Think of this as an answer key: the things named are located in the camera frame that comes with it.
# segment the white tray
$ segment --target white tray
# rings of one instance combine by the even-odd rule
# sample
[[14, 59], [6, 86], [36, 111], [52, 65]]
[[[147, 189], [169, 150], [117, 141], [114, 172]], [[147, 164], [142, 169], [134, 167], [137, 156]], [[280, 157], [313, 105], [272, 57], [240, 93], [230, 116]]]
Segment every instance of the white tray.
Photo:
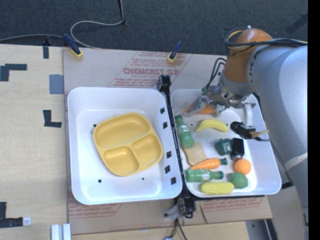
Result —
[[[230, 159], [230, 155], [220, 155], [215, 149], [215, 142], [220, 139], [241, 138], [230, 129], [232, 122], [244, 122], [245, 115], [243, 109], [229, 108], [221, 113], [217, 118], [228, 125], [228, 132], [221, 132], [216, 129], [208, 128], [195, 132], [199, 123], [204, 119], [213, 118], [211, 114], [194, 114], [188, 117], [184, 110], [191, 105], [198, 96], [201, 95], [200, 89], [178, 89], [171, 95], [171, 104], [173, 115], [182, 115], [183, 121], [189, 126], [193, 139], [200, 142], [207, 158], [227, 158], [228, 165], [220, 165], [213, 171], [223, 171], [224, 178], [219, 181], [229, 181], [230, 174], [234, 173], [234, 161]], [[257, 132], [262, 132], [266, 129], [263, 117], [260, 111], [258, 101], [254, 95], [251, 95], [245, 101], [247, 103], [255, 103], [252, 109], [252, 124], [256, 127]], [[268, 139], [267, 134], [260, 136], [262, 139]], [[190, 167], [187, 162], [186, 154], [180, 147], [180, 156], [182, 160], [183, 169]], [[251, 172], [247, 175], [248, 186], [242, 189], [234, 189], [230, 194], [210, 195], [200, 191], [200, 183], [188, 182], [186, 183], [189, 191], [200, 198], [212, 197], [232, 197], [232, 196], [259, 196], [272, 195], [277, 193], [281, 188], [281, 177], [279, 174], [276, 159], [269, 141], [257, 141], [254, 139], [244, 140], [243, 158], [249, 160], [252, 165]]]
[[[164, 96], [155, 89], [79, 87], [67, 97], [71, 188], [85, 205], [172, 199], [182, 190], [175, 142]], [[125, 113], [139, 113], [152, 124], [163, 157], [130, 176], [112, 174], [96, 150], [94, 125]]]

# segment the cardboard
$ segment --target cardboard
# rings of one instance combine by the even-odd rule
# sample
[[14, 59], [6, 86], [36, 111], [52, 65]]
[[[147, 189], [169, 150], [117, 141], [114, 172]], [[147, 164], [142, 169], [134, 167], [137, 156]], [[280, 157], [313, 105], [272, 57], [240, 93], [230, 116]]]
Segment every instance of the cardboard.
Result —
[[[84, 205], [71, 191], [68, 93], [77, 87], [153, 88], [160, 75], [171, 77], [171, 93], [178, 89], [201, 89], [207, 84], [218, 56], [179, 53], [174, 63], [165, 52], [102, 50], [83, 48], [75, 57], [63, 50], [66, 155], [68, 168], [68, 216], [73, 235], [173, 227], [163, 212], [174, 200]], [[218, 78], [211, 84], [216, 85]], [[269, 219], [272, 213], [266, 196], [196, 201], [192, 218], [181, 218], [182, 225]]]

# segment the blue clamp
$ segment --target blue clamp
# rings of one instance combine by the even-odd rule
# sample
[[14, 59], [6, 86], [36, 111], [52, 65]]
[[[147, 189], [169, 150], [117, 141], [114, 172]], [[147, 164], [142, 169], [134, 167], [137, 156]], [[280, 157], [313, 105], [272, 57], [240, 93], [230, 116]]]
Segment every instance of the blue clamp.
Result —
[[67, 45], [71, 48], [70, 51], [73, 53], [74, 56], [80, 58], [84, 54], [78, 48], [76, 42], [68, 34], [64, 34], [62, 38], [67, 43]]
[[174, 50], [169, 53], [169, 55], [166, 57], [166, 60], [169, 63], [172, 63], [176, 60], [177, 53], [179, 53], [183, 49], [183, 42], [180, 40], [178, 44], [175, 46]]

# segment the table surface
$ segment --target table surface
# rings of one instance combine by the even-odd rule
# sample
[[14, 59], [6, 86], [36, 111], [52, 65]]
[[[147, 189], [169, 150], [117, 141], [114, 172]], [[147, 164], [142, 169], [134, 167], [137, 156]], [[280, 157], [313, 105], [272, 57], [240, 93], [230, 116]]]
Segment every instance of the table surface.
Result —
[[[0, 239], [50, 239], [53, 224], [68, 223], [65, 96], [50, 94], [49, 76], [63, 75], [63, 48], [50, 47], [43, 58], [41, 46], [0, 45], [0, 66], [27, 64], [27, 71], [10, 70], [0, 81], [0, 201], [7, 202], [6, 217], [30, 217], [31, 225], [1, 228]], [[44, 127], [43, 110], [52, 111]], [[183, 226], [187, 239], [248, 240], [244, 221]], [[172, 228], [73, 235], [72, 239], [157, 239]], [[175, 240], [183, 239], [178, 230]]]

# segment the robotic arm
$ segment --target robotic arm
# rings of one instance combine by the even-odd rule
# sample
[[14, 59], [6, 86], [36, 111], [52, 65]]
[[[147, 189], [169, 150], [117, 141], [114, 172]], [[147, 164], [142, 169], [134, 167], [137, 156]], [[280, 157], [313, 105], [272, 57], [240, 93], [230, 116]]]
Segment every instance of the robotic arm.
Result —
[[188, 114], [210, 104], [218, 117], [227, 108], [243, 107], [252, 93], [258, 95], [274, 153], [297, 189], [308, 226], [308, 43], [272, 39], [256, 28], [230, 31], [223, 40], [229, 55], [218, 85], [210, 85], [213, 73]]

